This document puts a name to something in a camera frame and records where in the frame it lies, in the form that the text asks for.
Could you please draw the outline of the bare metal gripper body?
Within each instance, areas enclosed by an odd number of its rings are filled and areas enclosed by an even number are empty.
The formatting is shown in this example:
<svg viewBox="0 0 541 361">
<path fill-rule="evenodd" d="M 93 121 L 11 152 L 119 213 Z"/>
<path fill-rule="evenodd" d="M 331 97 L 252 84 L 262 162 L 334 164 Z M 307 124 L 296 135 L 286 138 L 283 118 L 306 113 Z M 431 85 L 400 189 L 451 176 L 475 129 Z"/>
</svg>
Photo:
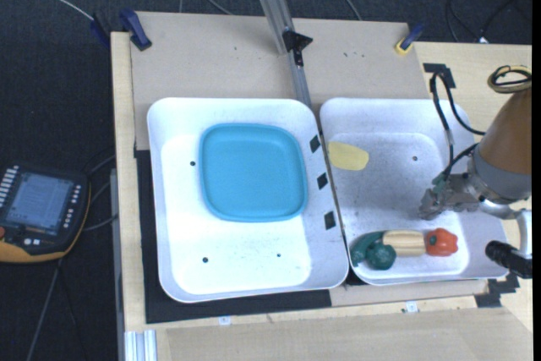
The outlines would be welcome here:
<svg viewBox="0 0 541 361">
<path fill-rule="evenodd" d="M 443 211 L 477 211 L 481 204 L 492 198 L 491 193 L 477 174 L 451 174 L 439 193 L 438 202 Z"/>
</svg>

